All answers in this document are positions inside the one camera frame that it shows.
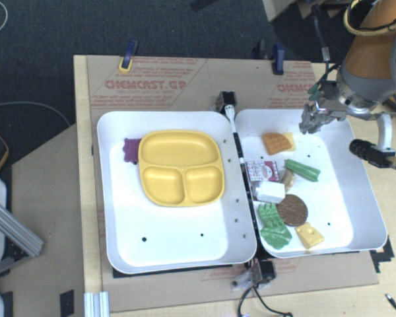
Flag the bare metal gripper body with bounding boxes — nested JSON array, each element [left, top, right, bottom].
[[315, 81, 380, 122]]

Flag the green celery stalk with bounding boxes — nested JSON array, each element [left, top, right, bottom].
[[284, 158, 321, 182]]

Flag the small printed carton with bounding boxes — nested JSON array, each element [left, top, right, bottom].
[[245, 160, 281, 182]]

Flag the thin black and white rod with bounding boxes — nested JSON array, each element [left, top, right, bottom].
[[224, 104, 263, 261]]

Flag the brown round biscuit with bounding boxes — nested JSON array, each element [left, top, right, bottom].
[[276, 194, 309, 228]]

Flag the white plastic tray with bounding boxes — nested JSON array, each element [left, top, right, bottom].
[[96, 110, 258, 275], [234, 108, 389, 259]]

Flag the brown cardboard board red print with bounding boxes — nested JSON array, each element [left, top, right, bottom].
[[85, 55, 381, 312]]

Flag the beige mushroom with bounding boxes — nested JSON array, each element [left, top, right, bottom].
[[279, 169, 297, 193]]

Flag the yellow divided plate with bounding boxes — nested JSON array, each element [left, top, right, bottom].
[[137, 129, 226, 208]]

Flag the purple grapes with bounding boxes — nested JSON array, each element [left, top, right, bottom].
[[122, 137, 143, 164]]

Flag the white bottle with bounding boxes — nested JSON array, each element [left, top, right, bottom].
[[253, 180, 286, 205]]

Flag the green lettuce leaf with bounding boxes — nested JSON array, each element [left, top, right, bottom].
[[259, 224, 293, 251]]

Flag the yellow cheese wedge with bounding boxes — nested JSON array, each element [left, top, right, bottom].
[[294, 221, 325, 251]]

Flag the light green ridged leaf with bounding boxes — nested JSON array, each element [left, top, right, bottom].
[[257, 203, 282, 228]]

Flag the black cylinder on white bracket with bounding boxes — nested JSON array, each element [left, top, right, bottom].
[[347, 108, 396, 172]]

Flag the orange waffle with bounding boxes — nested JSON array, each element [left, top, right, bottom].
[[261, 131, 290, 156]]

